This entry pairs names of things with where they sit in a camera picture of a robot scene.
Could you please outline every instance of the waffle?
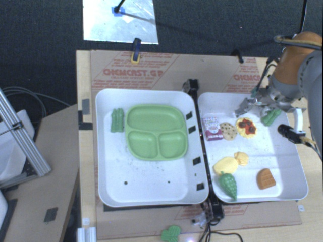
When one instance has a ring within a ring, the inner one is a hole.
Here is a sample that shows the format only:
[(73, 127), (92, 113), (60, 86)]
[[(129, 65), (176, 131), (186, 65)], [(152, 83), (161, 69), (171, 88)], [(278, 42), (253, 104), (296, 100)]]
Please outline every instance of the waffle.
[(264, 168), (258, 173), (257, 183), (260, 189), (266, 189), (276, 185), (276, 181), (268, 168)]

